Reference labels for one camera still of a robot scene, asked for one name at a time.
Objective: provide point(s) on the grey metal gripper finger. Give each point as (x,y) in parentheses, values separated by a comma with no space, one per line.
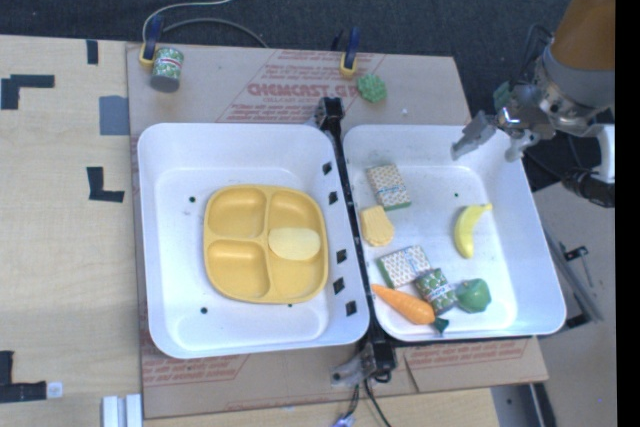
(472,135)
(517,147)

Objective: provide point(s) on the yellow banana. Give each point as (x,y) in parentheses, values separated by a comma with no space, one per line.
(466,227)

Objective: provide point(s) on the green peas can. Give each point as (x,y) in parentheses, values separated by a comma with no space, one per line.
(436,291)
(166,67)

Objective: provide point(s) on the thin black rod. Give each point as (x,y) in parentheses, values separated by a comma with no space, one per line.
(350,195)

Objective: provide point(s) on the brown cardboard board red print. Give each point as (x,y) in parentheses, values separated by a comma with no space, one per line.
(280,80)

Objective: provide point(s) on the pale yellow oval biscuit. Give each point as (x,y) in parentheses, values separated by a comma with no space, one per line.
(295,243)

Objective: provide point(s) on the green pepper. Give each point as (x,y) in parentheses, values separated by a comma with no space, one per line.
(474,296)

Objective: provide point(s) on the black cylinder on white bracket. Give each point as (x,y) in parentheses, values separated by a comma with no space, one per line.
(595,187)

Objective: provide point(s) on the white green patterned carton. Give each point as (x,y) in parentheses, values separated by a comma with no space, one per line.
(388,185)
(402,266)

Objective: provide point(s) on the yellow divided plate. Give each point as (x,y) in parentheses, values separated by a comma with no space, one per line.
(237,265)

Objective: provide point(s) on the white plastic tray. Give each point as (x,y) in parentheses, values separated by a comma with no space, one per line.
(175,240)
(435,230)

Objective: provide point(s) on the green grapes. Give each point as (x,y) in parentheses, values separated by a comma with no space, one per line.
(372,88)

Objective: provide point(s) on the yellow ridged bread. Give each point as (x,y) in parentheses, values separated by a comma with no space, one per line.
(376,226)

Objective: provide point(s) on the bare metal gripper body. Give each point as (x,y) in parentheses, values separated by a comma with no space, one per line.
(532,111)

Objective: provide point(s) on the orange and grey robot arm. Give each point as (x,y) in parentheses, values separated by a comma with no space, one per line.
(587,32)

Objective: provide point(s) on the orange carrot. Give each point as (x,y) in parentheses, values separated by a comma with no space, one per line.
(405,306)

